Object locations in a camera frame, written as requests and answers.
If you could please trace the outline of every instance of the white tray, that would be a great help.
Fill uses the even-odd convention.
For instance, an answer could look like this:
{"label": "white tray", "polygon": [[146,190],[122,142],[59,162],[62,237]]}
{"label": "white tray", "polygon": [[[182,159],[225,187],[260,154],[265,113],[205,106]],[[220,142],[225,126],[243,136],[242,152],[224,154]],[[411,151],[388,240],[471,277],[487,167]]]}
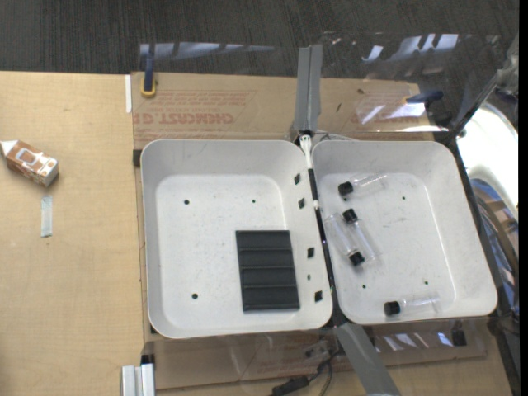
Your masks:
{"label": "white tray", "polygon": [[[353,208],[383,251],[382,267],[354,268],[334,252],[343,313],[377,324],[490,314],[497,291],[451,152],[435,142],[323,141],[313,148],[323,217]],[[382,191],[346,201],[337,186],[353,173],[387,173]],[[441,311],[386,317],[384,302],[436,291]]]}
{"label": "white tray", "polygon": [[[340,308],[352,322],[464,318],[494,310],[497,291],[447,148],[323,141],[312,155],[323,217],[353,208],[384,251],[381,266],[357,269],[328,243]],[[163,139],[144,149],[141,169],[148,315],[160,334],[305,330],[330,319],[328,273],[300,148],[286,141]],[[337,185],[356,172],[384,172],[387,186],[344,201]],[[237,230],[290,231],[299,309],[243,311]],[[315,248],[314,257],[307,257],[307,248]],[[385,302],[429,290],[440,296],[441,311],[386,317]],[[323,299],[316,302],[319,291]]]}
{"label": "white tray", "polygon": [[[329,320],[323,248],[297,147],[163,139],[145,147],[141,168],[148,315],[159,333],[184,338],[289,331],[320,328]],[[236,230],[290,231],[300,309],[243,312]],[[311,258],[308,248],[315,248]],[[316,302],[319,291],[323,298]]]}

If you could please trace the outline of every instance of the black slot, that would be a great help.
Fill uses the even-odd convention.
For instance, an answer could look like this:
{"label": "black slot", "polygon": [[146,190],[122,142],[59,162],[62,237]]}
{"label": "black slot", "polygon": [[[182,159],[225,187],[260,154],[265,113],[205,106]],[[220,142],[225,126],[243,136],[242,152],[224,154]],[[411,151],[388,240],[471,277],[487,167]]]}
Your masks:
{"label": "black slot", "polygon": [[237,231],[243,310],[298,309],[290,232]]}

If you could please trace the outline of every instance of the metal bar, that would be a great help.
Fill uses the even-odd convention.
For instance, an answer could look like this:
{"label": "metal bar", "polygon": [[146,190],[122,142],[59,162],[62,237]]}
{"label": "metal bar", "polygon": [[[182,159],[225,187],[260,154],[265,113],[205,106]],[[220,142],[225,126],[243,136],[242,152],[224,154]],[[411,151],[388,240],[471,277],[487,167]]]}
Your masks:
{"label": "metal bar", "polygon": [[497,75],[493,75],[493,77],[489,80],[489,82],[486,84],[484,89],[479,93],[477,98],[475,98],[475,101],[471,105],[468,111],[466,111],[464,117],[460,122],[456,124],[456,127],[452,129],[448,135],[445,137],[444,143],[450,143],[456,139],[456,137],[462,132],[462,130],[465,128],[465,126],[468,124],[468,122],[471,120],[475,112],[481,107],[481,105],[486,101],[486,99],[489,97],[489,95],[493,92],[495,87],[497,86]]}
{"label": "metal bar", "polygon": [[352,368],[369,396],[400,396],[400,392],[362,326],[345,323],[336,329]]}
{"label": "metal bar", "polygon": [[321,113],[320,83],[323,66],[323,46],[311,45],[299,49],[297,68],[297,100],[294,128],[298,131],[317,130]]}
{"label": "metal bar", "polygon": [[121,396],[156,396],[154,364],[122,367]]}

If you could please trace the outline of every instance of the plastic vial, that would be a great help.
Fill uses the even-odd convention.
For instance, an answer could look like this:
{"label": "plastic vial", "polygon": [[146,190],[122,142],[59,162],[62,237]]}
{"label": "plastic vial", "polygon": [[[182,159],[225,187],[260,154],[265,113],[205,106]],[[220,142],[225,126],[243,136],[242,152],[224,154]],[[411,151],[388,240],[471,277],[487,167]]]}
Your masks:
{"label": "plastic vial", "polygon": [[343,214],[343,219],[346,222],[346,225],[351,231],[352,236],[358,242],[361,253],[368,260],[375,260],[380,254],[380,248],[375,243],[375,240],[370,235],[369,231],[363,225],[363,222],[358,219],[356,212],[350,208],[345,211]]}
{"label": "plastic vial", "polygon": [[349,181],[343,182],[337,187],[341,196],[347,196],[353,193],[354,195],[361,195],[370,192],[381,191],[385,188],[387,175],[384,173],[376,173],[367,177],[353,177]]}
{"label": "plastic vial", "polygon": [[365,261],[343,217],[338,213],[329,215],[324,220],[324,228],[327,231],[328,237],[330,237],[332,245],[336,247],[340,255],[347,257],[353,266],[359,266]]}
{"label": "plastic vial", "polygon": [[424,311],[438,313],[441,311],[440,296],[433,291],[422,295],[413,295],[385,302],[384,311],[387,317],[393,317],[400,314],[421,313]]}

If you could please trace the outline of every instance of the black cable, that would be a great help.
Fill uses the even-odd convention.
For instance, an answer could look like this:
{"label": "black cable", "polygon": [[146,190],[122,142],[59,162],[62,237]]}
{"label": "black cable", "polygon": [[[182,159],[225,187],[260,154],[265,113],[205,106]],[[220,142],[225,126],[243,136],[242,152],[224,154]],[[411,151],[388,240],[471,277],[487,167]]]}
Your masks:
{"label": "black cable", "polygon": [[323,384],[323,387],[321,388],[321,391],[319,392],[319,396],[324,396],[324,394],[327,392],[328,387],[330,387],[330,383],[332,382],[332,377],[333,377],[332,362],[328,362],[328,376]]}
{"label": "black cable", "polygon": [[343,349],[341,349],[341,348],[340,348],[340,349],[337,349],[335,352],[333,352],[333,353],[330,355],[330,357],[328,357],[327,360],[322,361],[322,362],[318,365],[318,367],[317,367],[317,372],[315,373],[315,375],[313,375],[312,377],[309,378],[309,382],[312,382],[313,380],[317,379],[317,378],[321,375],[321,373],[323,373],[323,371],[324,371],[324,367],[325,367],[325,366],[330,365],[330,367],[332,367],[331,364],[332,364],[332,359],[333,359],[333,358],[335,358],[337,355],[341,355],[341,354],[344,354],[344,353],[345,353],[345,352],[344,352]]}

